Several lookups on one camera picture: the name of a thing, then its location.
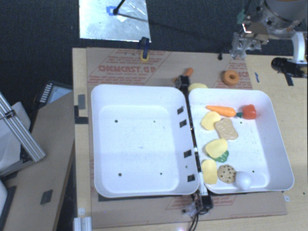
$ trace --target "toy carrot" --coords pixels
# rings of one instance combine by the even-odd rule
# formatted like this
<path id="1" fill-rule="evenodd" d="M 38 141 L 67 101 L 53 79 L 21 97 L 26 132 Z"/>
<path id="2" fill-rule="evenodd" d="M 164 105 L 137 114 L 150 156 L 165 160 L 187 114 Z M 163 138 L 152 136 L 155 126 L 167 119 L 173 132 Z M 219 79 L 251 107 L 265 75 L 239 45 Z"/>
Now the toy carrot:
<path id="1" fill-rule="evenodd" d="M 231 107 L 224 107 L 224 106 L 206 106 L 207 109 L 211 111 L 216 111 L 221 116 L 226 117 L 243 117 L 244 119 L 251 120 L 256 118 L 256 109 L 253 104 L 247 105 L 243 108 L 243 112 L 236 112 L 235 109 Z"/>

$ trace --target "brown donut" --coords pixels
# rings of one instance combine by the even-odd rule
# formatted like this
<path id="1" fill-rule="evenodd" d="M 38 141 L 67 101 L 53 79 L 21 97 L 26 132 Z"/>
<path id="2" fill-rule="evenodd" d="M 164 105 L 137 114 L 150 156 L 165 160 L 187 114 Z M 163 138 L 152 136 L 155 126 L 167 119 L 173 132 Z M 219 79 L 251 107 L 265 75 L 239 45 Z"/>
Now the brown donut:
<path id="1" fill-rule="evenodd" d="M 227 70 L 222 77 L 223 82 L 228 86 L 235 86 L 239 80 L 239 74 L 234 70 Z"/>

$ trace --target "black carpet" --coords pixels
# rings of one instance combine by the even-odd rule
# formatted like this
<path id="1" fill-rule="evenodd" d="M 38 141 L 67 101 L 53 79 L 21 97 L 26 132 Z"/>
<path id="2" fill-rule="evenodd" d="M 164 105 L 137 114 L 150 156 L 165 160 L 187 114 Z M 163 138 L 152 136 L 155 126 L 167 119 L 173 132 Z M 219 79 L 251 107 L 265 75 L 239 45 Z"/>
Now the black carpet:
<path id="1" fill-rule="evenodd" d="M 146 0 L 152 50 L 229 52 L 247 0 Z M 251 9 L 257 5 L 254 0 Z M 78 0 L 0 0 L 0 91 L 30 113 L 48 80 L 72 84 L 73 47 L 136 48 L 136 43 L 79 38 Z M 262 52 L 292 55 L 291 41 Z"/>

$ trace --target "wooden table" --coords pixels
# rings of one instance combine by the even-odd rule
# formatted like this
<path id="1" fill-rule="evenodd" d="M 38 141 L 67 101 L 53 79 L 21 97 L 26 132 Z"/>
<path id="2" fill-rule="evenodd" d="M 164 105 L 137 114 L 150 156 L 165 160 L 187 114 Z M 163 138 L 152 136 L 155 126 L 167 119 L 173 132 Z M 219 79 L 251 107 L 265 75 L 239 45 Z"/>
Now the wooden table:
<path id="1" fill-rule="evenodd" d="M 295 177 L 292 189 L 284 192 L 290 197 L 287 202 L 288 214 L 284 216 L 239 218 L 226 220 L 200 221 L 197 230 L 209 231 L 289 231 L 306 230 L 308 227 L 308 182 L 307 182 L 307 80 L 294 79 L 294 86 L 289 87 L 285 77 L 277 74 L 270 67 L 275 56 L 253 56 L 246 58 L 246 65 L 253 89 L 261 90 L 272 100 L 276 118 L 281 130 L 284 145 Z M 87 93 L 87 70 L 85 49 L 73 50 L 75 105 L 78 105 L 78 95 Z M 79 110 L 79 116 L 88 116 L 87 107 Z M 85 213 L 80 217 L 91 216 L 90 201 L 90 166 L 88 147 L 88 126 L 78 125 L 76 133 L 76 167 L 77 167 L 77 206 Z M 131 226 L 120 228 L 94 229 L 95 231 L 170 231 L 187 230 L 190 223 L 170 223 L 160 225 Z"/>

